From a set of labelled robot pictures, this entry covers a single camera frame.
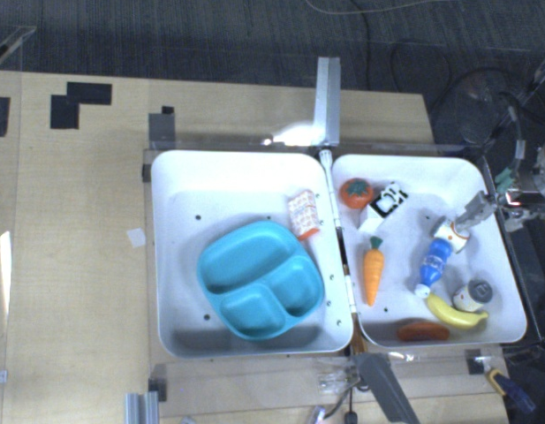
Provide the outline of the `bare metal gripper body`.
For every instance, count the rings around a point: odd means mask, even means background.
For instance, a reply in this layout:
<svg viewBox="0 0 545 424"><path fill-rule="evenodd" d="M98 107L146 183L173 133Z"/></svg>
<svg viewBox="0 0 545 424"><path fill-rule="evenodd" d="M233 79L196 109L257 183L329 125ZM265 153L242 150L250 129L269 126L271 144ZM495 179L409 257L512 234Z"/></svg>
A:
<svg viewBox="0 0 545 424"><path fill-rule="evenodd" d="M545 197L539 192L508 190L498 195L498 204L507 231L518 231L534 219L545 220Z"/></svg>

